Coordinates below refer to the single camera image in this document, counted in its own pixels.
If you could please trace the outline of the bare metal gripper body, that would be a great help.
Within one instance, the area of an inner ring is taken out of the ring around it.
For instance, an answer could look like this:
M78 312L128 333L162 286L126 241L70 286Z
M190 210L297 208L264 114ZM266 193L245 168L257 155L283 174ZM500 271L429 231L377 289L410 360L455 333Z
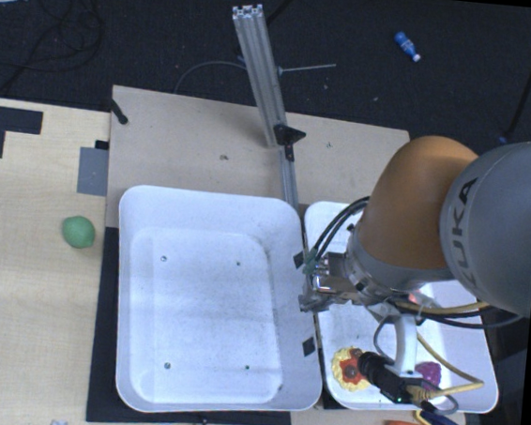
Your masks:
M388 289L373 281L355 259L329 252L312 273L311 294L316 303L372 306L387 299Z

